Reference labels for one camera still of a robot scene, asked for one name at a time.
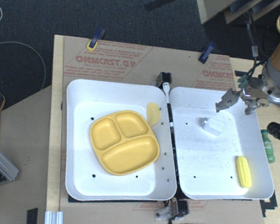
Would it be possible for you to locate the black cylinder on white bracket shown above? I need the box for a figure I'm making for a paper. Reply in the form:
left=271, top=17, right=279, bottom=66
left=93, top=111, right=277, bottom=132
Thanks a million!
left=265, top=121, right=280, bottom=145

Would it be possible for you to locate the white bottle with grey cap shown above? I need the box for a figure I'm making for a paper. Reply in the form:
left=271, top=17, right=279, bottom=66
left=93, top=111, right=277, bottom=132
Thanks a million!
left=197, top=116, right=227, bottom=137

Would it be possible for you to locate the yellow corn cob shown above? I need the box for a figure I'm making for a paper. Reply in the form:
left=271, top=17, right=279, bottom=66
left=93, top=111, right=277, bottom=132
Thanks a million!
left=233, top=155, right=255, bottom=189

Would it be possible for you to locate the thin black and white rod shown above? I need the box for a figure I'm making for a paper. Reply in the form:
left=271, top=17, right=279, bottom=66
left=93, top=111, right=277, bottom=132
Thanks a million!
left=152, top=82, right=190, bottom=200

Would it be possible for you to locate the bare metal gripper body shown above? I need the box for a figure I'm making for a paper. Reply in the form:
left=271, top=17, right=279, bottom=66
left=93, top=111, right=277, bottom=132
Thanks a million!
left=238, top=74, right=280, bottom=109

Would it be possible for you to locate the white plastic tray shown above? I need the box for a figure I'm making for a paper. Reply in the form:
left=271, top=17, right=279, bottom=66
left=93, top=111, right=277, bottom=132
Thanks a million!
left=56, top=77, right=187, bottom=210
left=158, top=85, right=280, bottom=208

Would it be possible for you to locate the green bottle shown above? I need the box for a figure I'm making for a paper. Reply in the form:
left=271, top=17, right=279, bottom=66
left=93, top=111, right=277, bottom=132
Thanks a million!
left=257, top=128, right=279, bottom=164

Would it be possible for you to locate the yellow divided plate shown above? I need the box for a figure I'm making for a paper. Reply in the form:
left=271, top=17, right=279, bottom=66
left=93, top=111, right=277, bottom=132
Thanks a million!
left=85, top=106, right=164, bottom=181

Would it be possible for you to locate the brown cardboard board red print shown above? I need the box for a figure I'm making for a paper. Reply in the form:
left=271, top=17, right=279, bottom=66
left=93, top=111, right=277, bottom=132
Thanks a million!
left=45, top=35, right=280, bottom=224

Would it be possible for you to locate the black block with thin wires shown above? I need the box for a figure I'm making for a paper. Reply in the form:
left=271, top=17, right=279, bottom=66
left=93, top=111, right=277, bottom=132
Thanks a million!
left=155, top=71, right=173, bottom=88
left=154, top=197, right=191, bottom=224

